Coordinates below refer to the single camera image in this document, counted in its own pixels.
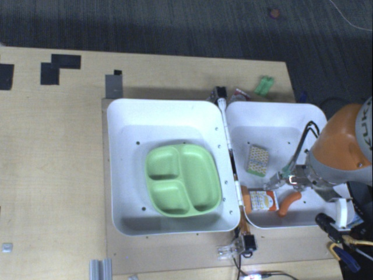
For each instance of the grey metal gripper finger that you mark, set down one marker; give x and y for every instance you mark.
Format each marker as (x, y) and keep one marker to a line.
(297, 187)
(276, 181)

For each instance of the red and white packet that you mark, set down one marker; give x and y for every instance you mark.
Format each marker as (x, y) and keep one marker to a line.
(239, 95)

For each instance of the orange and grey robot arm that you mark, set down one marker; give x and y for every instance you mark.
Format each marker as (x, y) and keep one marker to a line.
(338, 144)

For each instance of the orange and white carton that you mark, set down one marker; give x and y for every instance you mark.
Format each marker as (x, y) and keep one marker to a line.
(263, 200)

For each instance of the green ribbed block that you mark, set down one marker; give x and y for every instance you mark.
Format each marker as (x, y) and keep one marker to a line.
(264, 85)

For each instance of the green divided plate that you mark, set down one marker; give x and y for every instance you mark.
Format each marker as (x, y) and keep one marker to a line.
(201, 176)

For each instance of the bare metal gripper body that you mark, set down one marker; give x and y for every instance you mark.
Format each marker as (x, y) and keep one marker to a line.
(306, 176)

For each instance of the orange sausage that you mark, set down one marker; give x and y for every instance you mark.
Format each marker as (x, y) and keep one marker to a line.
(287, 204)

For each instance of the yellow patterned carton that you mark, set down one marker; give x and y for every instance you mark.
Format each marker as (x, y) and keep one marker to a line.
(257, 160)

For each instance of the black cylinder on white bracket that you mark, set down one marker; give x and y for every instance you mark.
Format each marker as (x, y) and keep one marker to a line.
(340, 214)

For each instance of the white plastic tray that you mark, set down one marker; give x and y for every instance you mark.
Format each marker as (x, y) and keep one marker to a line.
(271, 118)
(128, 168)

